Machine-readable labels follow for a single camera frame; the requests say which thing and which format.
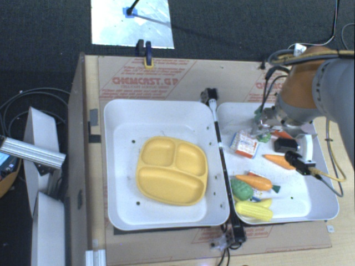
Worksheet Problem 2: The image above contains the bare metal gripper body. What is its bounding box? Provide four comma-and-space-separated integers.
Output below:
258, 106, 300, 130

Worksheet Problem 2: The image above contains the small orange carrot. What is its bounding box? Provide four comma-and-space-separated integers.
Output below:
270, 130, 293, 140

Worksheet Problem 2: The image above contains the white and orange carton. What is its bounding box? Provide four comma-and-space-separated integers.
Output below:
229, 130, 260, 160

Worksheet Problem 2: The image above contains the black rectangular block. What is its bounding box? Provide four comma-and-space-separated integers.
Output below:
274, 137, 301, 153

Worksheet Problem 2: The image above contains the thin black and white rod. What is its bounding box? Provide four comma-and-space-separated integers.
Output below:
209, 98, 241, 230

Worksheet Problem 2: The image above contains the orange carrot with green top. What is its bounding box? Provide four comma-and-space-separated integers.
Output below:
235, 173, 281, 193

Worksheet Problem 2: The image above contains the green toy vegetable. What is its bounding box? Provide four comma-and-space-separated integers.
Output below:
230, 178, 255, 202

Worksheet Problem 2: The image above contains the white plastic tray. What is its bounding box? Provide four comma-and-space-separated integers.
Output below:
103, 98, 231, 232
216, 101, 341, 226

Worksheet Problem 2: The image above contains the yellow corn cob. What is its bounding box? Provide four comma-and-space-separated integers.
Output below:
235, 201, 274, 223

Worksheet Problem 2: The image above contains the brown cardboard board red print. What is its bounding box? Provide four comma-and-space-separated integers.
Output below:
97, 55, 333, 264

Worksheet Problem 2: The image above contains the yellow divided plate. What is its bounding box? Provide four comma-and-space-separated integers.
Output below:
135, 136, 209, 207

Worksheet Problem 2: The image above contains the black cylinder on white bracket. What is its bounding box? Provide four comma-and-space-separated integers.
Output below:
285, 133, 318, 176

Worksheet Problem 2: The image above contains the black block with thin wires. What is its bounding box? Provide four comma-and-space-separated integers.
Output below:
200, 87, 220, 104
210, 222, 247, 250

